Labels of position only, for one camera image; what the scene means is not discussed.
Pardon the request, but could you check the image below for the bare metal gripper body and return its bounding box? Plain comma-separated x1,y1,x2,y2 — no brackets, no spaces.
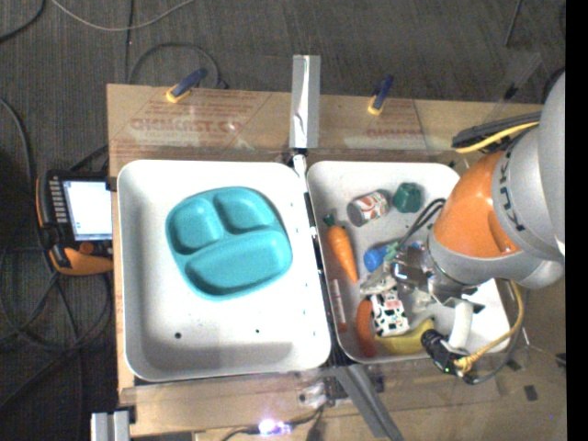
390,244,461,305

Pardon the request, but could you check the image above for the blue capped bottle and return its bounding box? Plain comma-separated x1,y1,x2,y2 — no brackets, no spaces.
362,243,399,274

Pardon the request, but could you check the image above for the white carton with black spots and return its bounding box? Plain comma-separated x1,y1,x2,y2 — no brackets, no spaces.
368,288,411,338

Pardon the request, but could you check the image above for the yellow banana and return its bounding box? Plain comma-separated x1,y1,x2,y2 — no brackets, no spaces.
373,317,437,357

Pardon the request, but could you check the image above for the orange sausage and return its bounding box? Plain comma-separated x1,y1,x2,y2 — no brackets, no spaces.
356,298,379,359

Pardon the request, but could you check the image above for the orange carrot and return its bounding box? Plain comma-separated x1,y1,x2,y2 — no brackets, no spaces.
322,213,361,286

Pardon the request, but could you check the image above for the green cup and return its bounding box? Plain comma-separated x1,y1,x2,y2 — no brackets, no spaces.
390,181,424,214

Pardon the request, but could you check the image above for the red and white can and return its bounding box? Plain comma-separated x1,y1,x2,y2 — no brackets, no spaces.
346,190,390,228

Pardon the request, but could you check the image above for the white plastic tray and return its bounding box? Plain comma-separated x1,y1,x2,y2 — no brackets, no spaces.
116,158,334,383
305,160,514,366

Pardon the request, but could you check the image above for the blue divided plate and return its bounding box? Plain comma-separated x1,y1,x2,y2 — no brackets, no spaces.
164,186,294,302

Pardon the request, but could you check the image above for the brown cardboard board red print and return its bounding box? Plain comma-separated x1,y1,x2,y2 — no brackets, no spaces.
106,83,546,436

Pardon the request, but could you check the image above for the black cylinder on white bracket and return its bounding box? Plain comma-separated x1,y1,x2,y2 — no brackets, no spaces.
420,297,475,377

